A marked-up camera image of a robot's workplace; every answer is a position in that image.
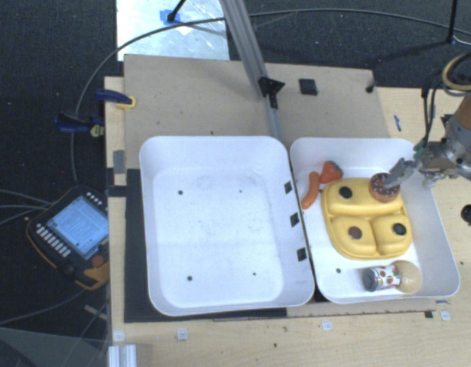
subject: gray tape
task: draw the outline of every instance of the gray tape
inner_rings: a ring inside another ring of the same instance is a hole
[[[125,173],[125,151],[113,151],[113,174]]]

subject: brown toy donut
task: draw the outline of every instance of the brown toy donut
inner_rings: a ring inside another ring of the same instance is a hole
[[[392,200],[395,200],[395,198],[401,192],[400,185],[397,185],[396,187],[391,187],[389,189],[385,189],[383,187],[383,181],[389,175],[390,174],[388,173],[375,174],[370,179],[370,183],[368,185],[370,194],[375,200],[379,201],[380,203],[390,203]]]

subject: red button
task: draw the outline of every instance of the red button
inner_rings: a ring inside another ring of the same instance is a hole
[[[95,255],[93,258],[91,258],[91,263],[95,268],[99,268],[105,263],[105,259],[101,255]]]

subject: black clamp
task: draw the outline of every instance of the black clamp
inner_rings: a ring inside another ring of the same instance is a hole
[[[276,100],[276,94],[283,88],[284,83],[278,82],[277,80],[270,79],[266,76],[261,76],[258,80],[259,88],[263,96],[269,95],[269,103],[272,109],[278,109],[278,101]]]

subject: white sticker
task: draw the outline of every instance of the white sticker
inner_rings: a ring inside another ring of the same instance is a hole
[[[124,330],[114,330],[113,331],[113,341],[125,341],[125,331]]]
[[[177,330],[177,340],[186,341],[188,339],[188,329],[178,329]]]
[[[333,329],[333,323],[330,321],[322,321],[322,330],[332,330]]]
[[[443,321],[449,321],[451,320],[450,312],[448,310],[442,310],[440,311],[441,319]]]

